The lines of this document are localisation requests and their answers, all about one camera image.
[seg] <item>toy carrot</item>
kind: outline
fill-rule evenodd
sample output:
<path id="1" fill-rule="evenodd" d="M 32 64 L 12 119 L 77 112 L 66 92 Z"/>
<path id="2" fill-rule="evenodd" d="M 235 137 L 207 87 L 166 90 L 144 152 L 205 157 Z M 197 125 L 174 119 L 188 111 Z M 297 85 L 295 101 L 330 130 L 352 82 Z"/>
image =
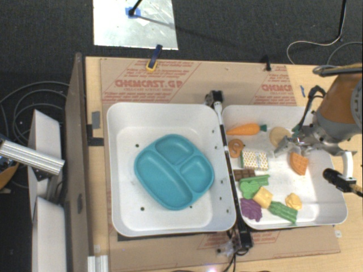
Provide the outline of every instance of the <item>toy carrot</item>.
<path id="1" fill-rule="evenodd" d="M 226 132 L 227 135 L 256 135 L 259 131 L 266 132 L 267 125 L 259 126 L 256 123 L 238 126 Z"/>

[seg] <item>dark floor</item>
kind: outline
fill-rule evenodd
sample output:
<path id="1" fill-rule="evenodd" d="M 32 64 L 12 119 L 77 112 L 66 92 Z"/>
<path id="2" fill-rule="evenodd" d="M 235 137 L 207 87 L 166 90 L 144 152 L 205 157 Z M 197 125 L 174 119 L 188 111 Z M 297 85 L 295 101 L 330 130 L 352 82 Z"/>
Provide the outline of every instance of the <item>dark floor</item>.
<path id="1" fill-rule="evenodd" d="M 332 41 L 338 33 L 342 0 L 172 0 L 178 51 L 162 58 L 258 62 L 266 54 L 272 63 L 289 63 L 287 46 L 296 40 Z M 298 64 L 320 65 L 339 45 L 362 41 L 362 0 L 348 0 L 343 38 L 333 46 L 297 45 L 291 57 Z M 67 83 L 76 52 L 84 56 L 150 57 L 145 49 L 93 45 L 92 0 L 0 0 L 0 100 L 33 82 Z M 362 61 L 362 47 L 348 46 L 332 63 Z M 2 105 L 11 126 L 18 100 L 29 90 L 11 96 Z M 62 86 L 47 85 L 66 92 Z M 28 104 L 54 101 L 50 93 L 28 98 Z M 63 105 L 56 99 L 57 105 Z M 31 110 L 19 119 L 29 128 Z M 51 108 L 41 111 L 58 120 Z M 0 133 L 6 133 L 3 118 Z M 27 184 L 19 171 L 14 181 Z M 31 222 L 27 190 L 9 184 L 0 194 L 0 271 L 30 271 Z"/>

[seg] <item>blue plate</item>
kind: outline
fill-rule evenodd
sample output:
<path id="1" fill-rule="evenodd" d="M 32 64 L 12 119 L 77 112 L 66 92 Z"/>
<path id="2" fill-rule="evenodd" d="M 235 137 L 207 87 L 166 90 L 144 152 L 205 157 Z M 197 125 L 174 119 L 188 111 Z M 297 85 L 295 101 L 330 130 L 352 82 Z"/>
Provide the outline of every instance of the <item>blue plate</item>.
<path id="1" fill-rule="evenodd" d="M 212 185 L 214 170 L 188 139 L 166 135 L 143 149 L 134 170 L 149 194 L 170 210 L 193 204 Z"/>

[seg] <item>white tray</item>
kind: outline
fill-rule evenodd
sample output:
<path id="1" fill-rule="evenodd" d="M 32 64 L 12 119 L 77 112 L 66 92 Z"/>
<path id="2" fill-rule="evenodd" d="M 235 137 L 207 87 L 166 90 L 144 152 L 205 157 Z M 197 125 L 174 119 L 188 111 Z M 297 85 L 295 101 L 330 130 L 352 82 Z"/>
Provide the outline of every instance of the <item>white tray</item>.
<path id="1" fill-rule="evenodd" d="M 283 154 L 275 158 L 275 147 L 269 141 L 269 132 L 276 126 L 291 130 L 301 119 L 302 107 L 277 106 L 228 106 L 223 112 L 223 121 L 226 130 L 247 123 L 267 124 L 267 132 L 259 132 L 252 136 L 227 136 L 227 140 L 239 138 L 246 145 L 246 150 L 265 151 L 268 156 L 269 170 L 256 171 L 257 175 L 269 174 L 269 185 L 265 186 L 273 194 L 273 201 L 285 204 L 285 198 L 290 193 L 297 194 L 302 201 L 302 209 L 298 212 L 296 224 L 272 215 L 268 210 L 262 209 L 262 218 L 259 222 L 243 217 L 244 221 L 257 230 L 277 228 L 320 226 L 326 224 L 339 224 L 345 221 L 348 211 L 341 191 L 323 178 L 326 168 L 333 168 L 331 158 L 325 151 L 313 151 L 309 156 L 309 165 L 306 175 L 299 176 L 288 163 L 288 155 Z M 305 123 L 311 122 L 309 114 Z M 234 169 L 240 168 L 239 159 L 231 159 Z"/>
<path id="2" fill-rule="evenodd" d="M 118 103 L 107 113 L 112 221 L 125 236 L 217 232 L 236 219 L 218 118 L 205 105 Z M 141 150 L 167 134 L 190 140 L 210 161 L 214 183 L 192 207 L 161 206 L 134 174 Z"/>

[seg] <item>wooden table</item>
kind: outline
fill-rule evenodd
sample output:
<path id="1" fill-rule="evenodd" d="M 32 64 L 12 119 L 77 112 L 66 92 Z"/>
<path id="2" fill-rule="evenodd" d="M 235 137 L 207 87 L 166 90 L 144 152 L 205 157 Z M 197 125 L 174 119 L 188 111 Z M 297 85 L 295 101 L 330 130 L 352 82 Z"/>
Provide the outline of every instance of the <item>wooden table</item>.
<path id="1" fill-rule="evenodd" d="M 316 84 L 328 90 L 334 78 L 320 78 L 312 74 L 313 66 L 286 66 L 297 105 L 305 106 L 307 98 L 301 95 L 300 85 L 306 92 Z M 87 123 L 91 124 L 92 112 L 101 111 L 101 82 L 100 82 L 100 58 L 86 58 L 86 94 L 87 94 Z M 103 124 L 95 129 L 94 137 L 103 137 Z M 345 142 L 342 148 L 357 150 L 354 156 L 354 176 L 357 183 L 362 185 L 362 136 L 355 136 L 350 142 Z M 92 217 L 92 234 L 94 243 L 98 244 L 96 255 L 108 254 L 108 223 L 106 204 L 106 183 L 104 171 L 104 147 L 90 146 L 90 206 Z M 333 163 L 338 171 L 343 171 L 343 162 L 340 158 L 333 158 Z M 345 194 L 348 208 L 348 218 L 343 224 L 336 225 L 335 230 L 341 232 L 339 244 L 341 253 L 325 254 L 320 256 L 306 256 L 296 258 L 282 258 L 276 260 L 251 261 L 237 263 L 236 271 L 363 271 L 363 216 L 362 199 L 354 194 Z M 222 270 L 225 265 L 216 265 L 216 269 Z M 191 271 L 205 271 L 205 267 L 189 267 Z"/>

